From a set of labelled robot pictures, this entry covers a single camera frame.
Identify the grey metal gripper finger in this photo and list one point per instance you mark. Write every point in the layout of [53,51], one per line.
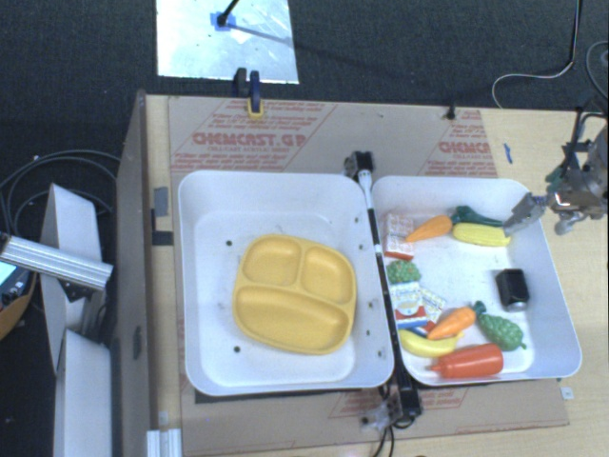
[523,214]
[568,221]

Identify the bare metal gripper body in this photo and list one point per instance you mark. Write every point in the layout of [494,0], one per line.
[587,188]

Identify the yellow corn with green husk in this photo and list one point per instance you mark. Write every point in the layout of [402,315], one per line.
[478,235]

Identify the black can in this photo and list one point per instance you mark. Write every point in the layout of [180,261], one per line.
[512,287]

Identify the white plastic tray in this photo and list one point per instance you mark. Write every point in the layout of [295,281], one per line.
[214,303]
[461,274]

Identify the orange carrot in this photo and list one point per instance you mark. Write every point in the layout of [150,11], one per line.
[452,324]
[430,229]

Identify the green grapes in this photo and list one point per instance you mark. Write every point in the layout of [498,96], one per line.
[500,332]

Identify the white packet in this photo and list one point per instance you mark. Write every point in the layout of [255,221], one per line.
[434,303]

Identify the red and white small carton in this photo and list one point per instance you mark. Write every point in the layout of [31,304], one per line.
[397,236]

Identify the green broccoli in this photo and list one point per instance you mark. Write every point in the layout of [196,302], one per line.
[402,272]

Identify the blue red white carton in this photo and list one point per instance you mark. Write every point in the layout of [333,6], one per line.
[408,307]

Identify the thin black and white rod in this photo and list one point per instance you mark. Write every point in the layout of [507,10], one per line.
[378,245]

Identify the orange sauce bottle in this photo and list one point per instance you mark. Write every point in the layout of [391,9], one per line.
[471,362]

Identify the yellow banana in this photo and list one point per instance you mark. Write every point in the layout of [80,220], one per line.
[426,345]

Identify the brown cardboard board red print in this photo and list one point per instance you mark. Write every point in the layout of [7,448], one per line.
[285,133]

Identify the yellow divided plate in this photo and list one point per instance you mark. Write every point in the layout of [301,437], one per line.
[290,312]

